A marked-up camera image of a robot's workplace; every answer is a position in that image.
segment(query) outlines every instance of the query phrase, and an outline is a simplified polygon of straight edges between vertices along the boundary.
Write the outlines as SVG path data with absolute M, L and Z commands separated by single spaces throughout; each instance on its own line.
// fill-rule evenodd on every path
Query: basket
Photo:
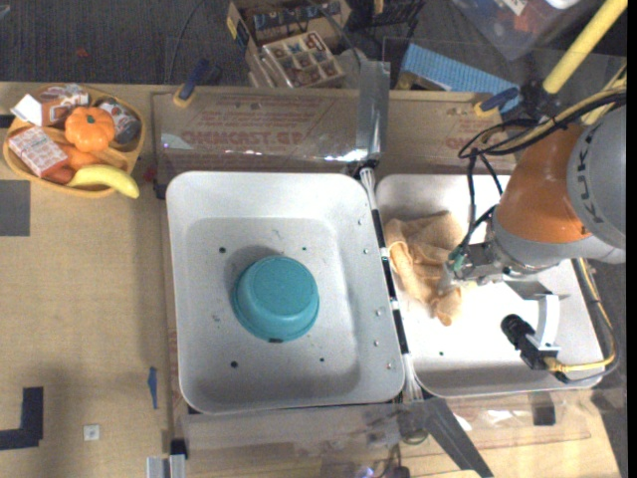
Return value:
M 34 94 L 36 95 L 55 85 L 58 84 L 48 84 L 46 86 L 42 86 L 37 91 L 35 91 Z M 139 130 L 137 137 L 134 138 L 131 142 L 125 145 L 120 145 L 115 141 L 112 141 L 108 149 L 101 152 L 92 152 L 92 154 L 103 163 L 111 164 L 112 166 L 116 166 L 126 173 L 131 174 L 132 170 L 135 167 L 135 164 L 137 163 L 137 158 L 141 153 L 141 149 L 143 148 L 143 143 L 145 140 L 147 130 L 145 118 L 138 110 L 133 108 L 126 101 L 122 101 L 120 98 L 104 93 L 97 89 L 93 89 L 91 87 L 82 86 L 82 88 L 89 93 L 90 106 L 97 106 L 105 99 L 112 98 L 124 108 L 126 108 L 126 110 L 129 111 L 131 115 L 136 117 L 141 122 L 141 129 Z M 11 148 L 9 148 L 9 138 L 26 127 L 33 127 L 33 125 L 30 122 L 15 118 L 7 131 L 7 138 L 4 140 L 4 143 L 2 145 L 2 153 L 4 155 L 4 158 L 7 161 L 9 167 L 16 173 L 16 175 L 37 184 L 49 187 L 56 191 L 76 196 L 82 196 L 84 198 L 103 198 L 114 193 L 114 189 L 108 186 L 95 185 L 69 187 L 38 177 L 18 157 L 18 155 L 13 150 L 11 150 Z M 65 138 L 63 127 L 63 124 L 59 124 L 56 126 L 45 126 L 43 127 L 43 130 L 49 136 L 49 138 L 56 143 L 70 145 L 70 143 Z

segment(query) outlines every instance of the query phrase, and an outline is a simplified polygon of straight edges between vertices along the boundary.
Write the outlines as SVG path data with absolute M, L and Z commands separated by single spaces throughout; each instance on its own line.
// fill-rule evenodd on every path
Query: yellow banana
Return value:
M 91 164 L 80 168 L 66 184 L 69 187 L 104 185 L 130 198 L 139 196 L 139 187 L 125 171 L 110 164 Z

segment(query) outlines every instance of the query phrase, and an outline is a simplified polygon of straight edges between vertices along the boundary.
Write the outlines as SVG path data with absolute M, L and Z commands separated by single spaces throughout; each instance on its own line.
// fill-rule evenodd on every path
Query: teal round object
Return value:
M 266 257 L 248 267 L 237 280 L 232 309 L 255 337 L 289 342 L 302 337 L 317 320 L 319 288 L 301 262 Z

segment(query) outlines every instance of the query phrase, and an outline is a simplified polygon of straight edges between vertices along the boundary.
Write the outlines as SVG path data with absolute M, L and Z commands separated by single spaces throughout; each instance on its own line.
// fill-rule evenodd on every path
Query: wooden table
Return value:
M 0 114 L 37 85 L 0 83 Z M 130 102 L 149 121 L 152 94 L 166 92 L 160 86 L 95 87 Z M 151 146 L 148 136 L 135 171 L 139 199 L 83 199 L 32 185 L 30 235 L 0 237 L 0 429 L 19 426 L 23 387 L 43 386 L 45 398 L 44 439 L 39 447 L 0 451 L 3 476 L 141 478 L 146 457 L 168 451 L 165 205 L 141 178 Z M 0 181 L 15 179 L 0 161 Z M 158 376 L 156 409 L 146 384 L 151 367 Z M 588 396 L 577 393 L 567 403 L 579 423 L 575 439 L 553 434 L 557 442 L 542 441 L 538 432 L 532 444 L 503 447 L 494 442 L 495 432 L 491 442 L 482 436 L 476 444 L 496 476 L 618 477 Z M 100 440 L 83 440 L 89 424 L 100 426 Z M 458 471 L 435 441 L 426 445 L 403 450 L 412 476 L 475 476 Z M 223 471 L 190 462 L 188 476 L 309 477 L 319 476 L 319 468 L 315 460 Z

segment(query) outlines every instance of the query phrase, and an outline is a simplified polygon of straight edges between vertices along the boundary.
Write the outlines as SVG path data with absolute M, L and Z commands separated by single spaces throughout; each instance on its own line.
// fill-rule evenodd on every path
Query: black square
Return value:
M 0 236 L 31 235 L 31 182 L 0 180 Z

